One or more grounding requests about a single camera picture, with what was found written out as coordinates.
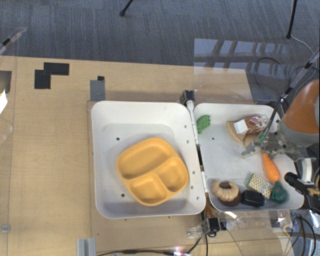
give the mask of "yellow plate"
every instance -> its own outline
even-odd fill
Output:
[[[120,154],[117,172],[126,188],[144,206],[157,206],[183,190],[189,173],[182,159],[165,140],[152,137]]]

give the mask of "white tray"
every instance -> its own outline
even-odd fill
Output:
[[[268,180],[263,171],[263,160],[261,154],[256,154],[242,159],[241,152],[245,150],[242,142],[236,142],[229,133],[226,122],[237,121],[243,118],[256,115],[270,117],[273,109],[265,105],[244,105],[244,104],[216,104],[202,103],[194,110],[195,119],[201,116],[210,115],[211,125],[204,129],[199,135],[199,143],[203,167],[210,191],[211,203],[220,211],[257,211],[257,210],[284,210],[298,209],[304,202],[304,197],[295,191],[285,180],[287,172],[296,173],[294,162],[286,155],[278,155],[274,159],[279,172],[280,183],[287,191],[288,197],[284,203],[278,204],[267,200],[264,206],[254,208],[244,204],[236,207],[223,205],[211,192],[213,181],[232,181],[239,186],[241,192],[246,189],[249,177],[256,173]],[[275,132],[277,124],[273,122],[271,132]]]
[[[206,198],[187,108],[178,103],[100,101],[93,106],[91,119],[95,202],[102,216],[195,215],[204,209]],[[150,137],[170,143],[189,172],[189,183],[183,191],[153,207],[137,202],[116,170],[121,152]]]

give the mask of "toy carrot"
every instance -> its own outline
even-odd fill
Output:
[[[276,165],[266,153],[263,152],[262,157],[263,157],[263,162],[265,166],[266,176],[270,181],[273,181],[273,182],[278,181],[280,178],[280,174]]]

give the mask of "wooden table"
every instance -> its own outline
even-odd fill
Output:
[[[7,252],[0,255],[75,256],[77,239],[90,237],[96,237],[97,252],[192,245],[195,241],[186,238],[186,227],[196,225],[198,215],[111,220],[97,212],[90,193],[90,80],[105,77],[108,100],[176,102],[183,90],[196,89],[199,96],[216,102],[228,98],[248,103],[245,72],[28,57],[6,57],[0,70],[12,70],[12,62],[16,93],[15,105],[8,106],[14,109],[11,230],[8,240],[2,239]],[[43,70],[44,62],[69,63],[69,75],[52,75],[51,89],[34,89],[35,70]],[[270,228],[258,228],[246,229],[247,239],[237,230],[221,231],[210,238],[209,249],[214,255],[259,255],[265,248],[275,255],[281,248],[277,236]],[[204,252],[200,245],[194,255]]]

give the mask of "wooden surface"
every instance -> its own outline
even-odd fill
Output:
[[[53,75],[51,89],[34,89],[35,70],[42,70],[46,61],[69,63],[69,76]],[[242,98],[238,100],[248,102],[246,75],[236,73],[232,83],[234,86],[237,81],[241,88]],[[215,86],[214,76],[205,75],[206,87],[208,83]],[[215,75],[219,81],[230,81],[230,73]],[[193,67],[187,66],[19,57],[9,256],[75,256],[77,239],[92,236],[97,238],[98,252],[194,243],[186,239],[185,228],[199,221],[196,215],[109,220],[95,213],[94,195],[90,193],[87,101],[90,80],[97,76],[105,77],[107,99],[130,101],[176,102],[183,90],[199,88],[199,81],[203,81],[195,78]],[[233,255],[242,255],[229,232],[219,232],[209,242],[211,252],[218,251],[214,248],[221,243],[217,255],[231,255],[233,249]],[[199,245],[194,255],[202,255],[204,248]]]

